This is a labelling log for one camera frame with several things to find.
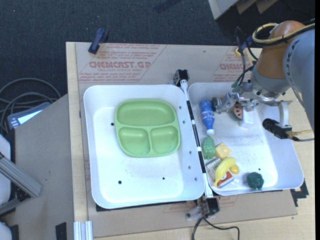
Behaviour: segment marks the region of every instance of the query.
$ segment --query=wooden table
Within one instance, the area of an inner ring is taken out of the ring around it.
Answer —
[[[76,43],[68,42],[66,44],[66,58],[69,98],[74,220],[76,222],[85,222],[89,219],[89,213],[87,208],[87,195],[85,185],[81,119],[79,117],[80,100],[76,56]],[[304,112],[304,109],[300,105],[292,91],[287,92],[286,99],[293,101],[289,106],[289,123],[293,125],[293,130],[297,132],[305,129],[310,129],[310,125],[307,116]],[[297,215],[220,224],[220,227],[238,226],[240,229],[241,239],[316,239],[315,143],[314,141],[308,141],[294,142],[293,144],[305,176],[305,182],[309,193],[307,198],[298,200]],[[192,227],[185,227],[170,230],[109,236],[102,237],[99,239],[186,240],[191,239],[192,230]],[[237,232],[234,229],[227,231],[217,230],[211,228],[209,225],[206,225],[200,226],[197,229],[196,238],[237,239]]]

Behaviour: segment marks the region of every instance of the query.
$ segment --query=dark green broccoli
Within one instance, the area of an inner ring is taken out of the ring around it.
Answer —
[[[246,176],[246,180],[250,188],[260,190],[264,184],[264,179],[262,175],[257,172],[251,172]]]

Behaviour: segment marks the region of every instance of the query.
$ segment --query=dark blue object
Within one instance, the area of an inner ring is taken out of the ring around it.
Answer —
[[[92,44],[90,45],[89,48],[89,53],[92,54],[96,54],[100,45],[99,43],[103,40],[104,36],[105,36],[105,30],[103,28],[99,28],[95,34],[95,38],[94,41],[92,42]]]
[[[212,109],[212,103],[208,99],[200,101],[201,120],[206,127],[207,135],[214,135],[215,130],[213,128],[215,122],[215,115]]]

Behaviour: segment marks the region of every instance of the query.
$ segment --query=yellow banana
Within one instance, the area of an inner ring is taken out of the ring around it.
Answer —
[[[234,157],[228,156],[221,161],[218,167],[215,170],[215,180],[213,185],[216,187],[218,181],[220,181],[224,175],[227,173],[229,168],[236,164],[236,159]]]

